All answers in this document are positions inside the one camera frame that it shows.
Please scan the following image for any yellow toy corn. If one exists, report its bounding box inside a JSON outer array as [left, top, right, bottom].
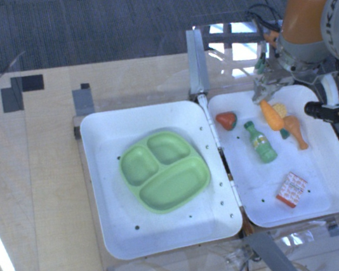
[[272, 101, 289, 120]]

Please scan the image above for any green toy bottle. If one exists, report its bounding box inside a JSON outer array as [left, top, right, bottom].
[[243, 117, 280, 167]]

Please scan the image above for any orange toy carrot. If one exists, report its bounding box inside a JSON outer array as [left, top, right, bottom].
[[258, 96, 291, 143]]

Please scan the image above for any orange and white carton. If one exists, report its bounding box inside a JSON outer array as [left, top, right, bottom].
[[272, 169, 312, 211]]

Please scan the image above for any red toy strawberry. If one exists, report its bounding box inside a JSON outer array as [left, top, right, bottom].
[[215, 110, 240, 134]]

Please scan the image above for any white plastic tray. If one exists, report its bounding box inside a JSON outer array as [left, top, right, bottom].
[[206, 74, 339, 235], [77, 91, 248, 265]]

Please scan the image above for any green divided plate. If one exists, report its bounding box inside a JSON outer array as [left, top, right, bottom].
[[114, 124, 217, 221]]

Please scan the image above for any thin black and white rod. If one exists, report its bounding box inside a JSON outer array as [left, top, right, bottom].
[[196, 89, 246, 221]]

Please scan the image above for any brown toy chicken drumstick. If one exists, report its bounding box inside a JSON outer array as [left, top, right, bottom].
[[281, 112, 310, 154]]

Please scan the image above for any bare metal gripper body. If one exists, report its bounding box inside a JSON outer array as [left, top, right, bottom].
[[254, 54, 303, 91]]

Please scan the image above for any black cylinder on white bracket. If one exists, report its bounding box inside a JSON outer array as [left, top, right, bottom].
[[299, 72, 339, 129]]

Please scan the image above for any pale wooden board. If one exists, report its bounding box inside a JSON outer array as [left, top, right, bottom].
[[0, 15, 339, 271]]

